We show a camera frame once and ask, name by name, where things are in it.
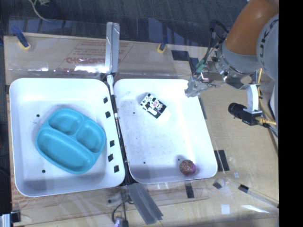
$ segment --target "blue plastic tray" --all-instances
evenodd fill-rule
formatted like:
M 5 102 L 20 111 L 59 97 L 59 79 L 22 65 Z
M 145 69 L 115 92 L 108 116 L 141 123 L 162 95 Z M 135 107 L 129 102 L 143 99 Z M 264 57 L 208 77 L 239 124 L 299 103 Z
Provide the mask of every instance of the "blue plastic tray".
M 95 164 L 106 142 L 104 130 L 70 108 L 55 111 L 36 136 L 38 152 L 57 167 L 82 174 Z

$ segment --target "white tray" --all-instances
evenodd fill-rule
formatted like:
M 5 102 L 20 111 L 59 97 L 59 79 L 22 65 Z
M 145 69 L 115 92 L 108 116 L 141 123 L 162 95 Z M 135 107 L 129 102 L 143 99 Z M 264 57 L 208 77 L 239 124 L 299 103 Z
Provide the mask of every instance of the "white tray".
M 122 79 L 116 82 L 116 105 L 132 177 L 140 183 L 209 178 L 217 162 L 197 97 L 188 98 L 187 81 L 179 79 Z M 159 118 L 139 103 L 151 93 L 167 108 Z M 193 175 L 179 170 L 182 160 L 197 166 Z
M 109 91 L 103 82 L 96 79 L 17 79 L 10 86 L 9 96 L 15 181 L 22 194 L 37 197 L 109 188 L 122 183 L 125 169 Z M 97 122 L 107 137 L 94 166 L 80 175 L 51 164 L 35 147 L 41 125 L 54 111 L 64 107 Z

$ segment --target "copper-colored cylinder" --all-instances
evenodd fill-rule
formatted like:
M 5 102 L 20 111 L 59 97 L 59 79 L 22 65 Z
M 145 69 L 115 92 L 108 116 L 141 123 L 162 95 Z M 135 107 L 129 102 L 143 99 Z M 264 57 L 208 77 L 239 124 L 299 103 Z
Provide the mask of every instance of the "copper-colored cylinder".
M 250 0 L 225 39 L 234 53 L 256 55 L 257 39 L 265 24 L 279 13 L 279 0 Z

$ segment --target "black hole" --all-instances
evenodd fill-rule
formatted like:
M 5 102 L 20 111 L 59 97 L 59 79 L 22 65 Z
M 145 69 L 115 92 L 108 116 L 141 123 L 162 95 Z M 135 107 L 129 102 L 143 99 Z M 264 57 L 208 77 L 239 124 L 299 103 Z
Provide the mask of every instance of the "black hole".
M 107 158 L 108 158 L 108 161 L 110 162 L 112 159 L 114 159 L 114 156 L 113 156 L 113 154 L 110 154 Z
M 119 171 L 119 166 L 116 165 L 116 166 L 114 167 L 114 172 L 118 172 L 118 171 Z
M 106 118 L 109 118 L 109 117 L 110 117 L 110 112 L 107 111 L 107 112 L 105 113 L 105 116 L 106 116 Z

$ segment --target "sneaker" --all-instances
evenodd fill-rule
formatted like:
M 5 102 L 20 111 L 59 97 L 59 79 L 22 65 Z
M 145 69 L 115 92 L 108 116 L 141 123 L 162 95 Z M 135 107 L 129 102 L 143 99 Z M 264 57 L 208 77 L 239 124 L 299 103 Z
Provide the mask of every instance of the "sneaker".
M 50 0 L 29 0 L 39 18 L 51 22 L 60 16 L 57 6 Z

